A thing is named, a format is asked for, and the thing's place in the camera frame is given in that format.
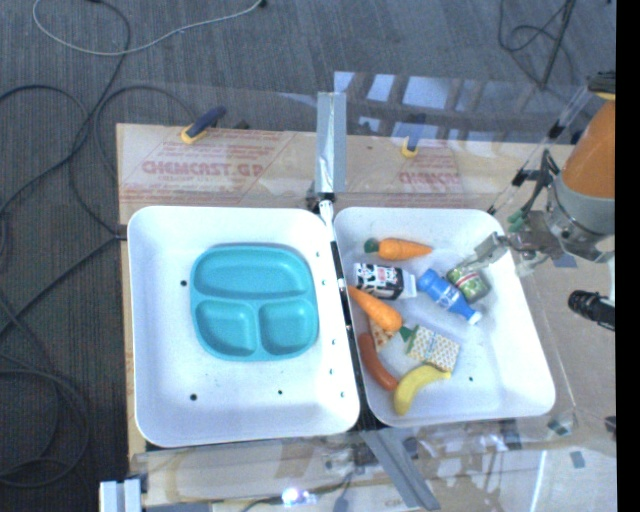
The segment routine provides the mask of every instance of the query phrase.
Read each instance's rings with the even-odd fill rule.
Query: white tray
[[[498,221],[485,212],[454,209],[347,208],[336,215],[335,229],[345,275],[354,263],[390,265],[365,254],[370,237],[406,238],[434,248],[428,256],[392,263],[419,277],[428,268],[444,275],[492,232]],[[410,326],[416,323],[461,344],[450,379],[432,383],[417,395],[405,416],[392,397],[363,370],[367,401],[383,423],[396,427],[537,416],[551,409],[555,387],[529,311],[513,257],[507,253],[484,271],[491,293],[474,304],[483,318],[474,326],[445,311],[426,294],[393,303]],[[369,327],[352,304],[356,336]]]
[[[189,274],[224,243],[283,244],[310,266],[320,318],[317,341],[280,361],[216,358],[199,343]],[[360,403],[344,315],[322,221],[305,210],[151,206],[128,226],[135,416],[162,447],[344,432]]]

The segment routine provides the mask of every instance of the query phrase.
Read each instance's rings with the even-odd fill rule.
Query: blue bottle
[[[418,291],[429,295],[439,306],[447,311],[452,311],[465,317],[471,325],[478,323],[482,318],[482,313],[467,304],[464,295],[458,288],[440,277],[432,269],[422,274],[422,277],[416,283],[416,287]]]

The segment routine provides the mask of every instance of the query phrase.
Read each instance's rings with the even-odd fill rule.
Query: orange object
[[[370,238],[364,244],[364,252],[377,252],[378,256],[385,260],[408,260],[425,256],[431,251],[433,249],[428,245],[400,238],[384,238],[383,240]]]
[[[356,301],[367,316],[385,331],[397,331],[402,327],[402,315],[386,302],[359,290],[355,286],[347,287],[349,297]]]
[[[590,197],[615,197],[616,102],[607,101],[578,140],[562,170],[570,189]]]
[[[398,380],[391,375],[378,359],[373,336],[363,332],[358,336],[358,348],[362,364],[375,379],[387,391],[394,391],[398,387]]]

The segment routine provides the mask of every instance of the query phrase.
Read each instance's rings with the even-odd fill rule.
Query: carrot
[[[395,332],[402,327],[402,316],[389,304],[355,286],[349,285],[347,289],[349,296],[358,303],[367,316],[385,331]]]
[[[378,359],[373,337],[368,332],[358,336],[358,348],[362,364],[369,374],[387,391],[393,391],[398,387],[398,379],[391,375]]]
[[[364,252],[377,252],[385,260],[408,260],[431,253],[433,249],[419,242],[411,242],[400,238],[369,238],[364,244]]]

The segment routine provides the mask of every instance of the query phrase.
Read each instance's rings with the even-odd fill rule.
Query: blue divided plate
[[[286,359],[318,337],[311,270],[297,253],[280,246],[207,250],[191,269],[190,295],[198,340],[221,359]]]

